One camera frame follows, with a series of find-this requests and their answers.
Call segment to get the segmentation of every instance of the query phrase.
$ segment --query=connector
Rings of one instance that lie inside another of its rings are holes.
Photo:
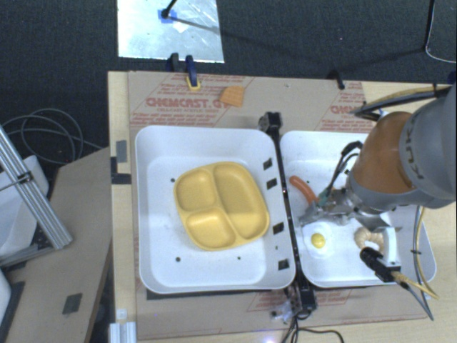
[[[392,272],[399,272],[401,267],[400,266],[393,266],[387,267],[384,263],[381,262],[380,259],[383,258],[383,255],[373,248],[363,248],[360,252],[360,259],[362,259],[363,263],[369,269],[372,269],[375,275],[382,281],[382,282],[394,282],[395,279],[392,276]]]

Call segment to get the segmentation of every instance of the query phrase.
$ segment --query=yellow divided plate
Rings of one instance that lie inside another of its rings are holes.
[[[237,163],[223,161],[182,174],[174,185],[174,198],[187,234],[205,250],[252,242],[270,223],[256,182]]]

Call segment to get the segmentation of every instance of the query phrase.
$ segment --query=metal plate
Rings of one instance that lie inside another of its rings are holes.
[[[171,0],[117,0],[119,56],[224,62],[216,0],[178,0],[170,19],[160,13]]]

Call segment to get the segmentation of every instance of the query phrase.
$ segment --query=white bracket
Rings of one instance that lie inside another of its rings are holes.
[[[110,343],[136,343],[136,323],[112,323],[109,325]]]

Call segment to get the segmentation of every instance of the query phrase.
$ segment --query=white tray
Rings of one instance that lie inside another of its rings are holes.
[[[365,138],[365,134],[291,131],[281,139],[284,172],[303,273],[319,287],[371,286],[383,282],[360,260],[360,249],[354,241],[354,233],[361,225],[355,219],[344,227],[326,220],[303,228],[298,225],[298,218],[304,214],[307,203],[305,197],[290,185],[288,178],[296,175],[309,181],[317,195],[330,182],[345,145],[357,140],[363,142]],[[353,159],[349,162],[348,169],[353,162]],[[341,188],[345,182],[346,175],[341,174],[335,187]],[[402,263],[402,273],[413,280],[416,280],[411,253],[415,213],[415,206],[397,207],[396,211],[387,214],[386,220],[391,226],[401,228],[396,233],[397,260]],[[327,240],[322,252],[309,242],[315,232],[320,232]],[[436,273],[436,264],[425,228],[421,233],[420,245],[424,273],[427,280],[431,280]]]
[[[135,148],[139,271],[148,289],[173,294],[281,289],[292,283],[296,270],[281,180],[275,148],[266,134],[252,129],[149,126],[137,134]],[[264,170],[269,159],[272,166]],[[266,234],[254,242],[208,252],[190,240],[181,223],[172,179],[218,161],[234,161],[250,171],[271,221]],[[268,190],[266,183],[272,179],[277,185]],[[283,231],[274,234],[273,227],[280,223]]]

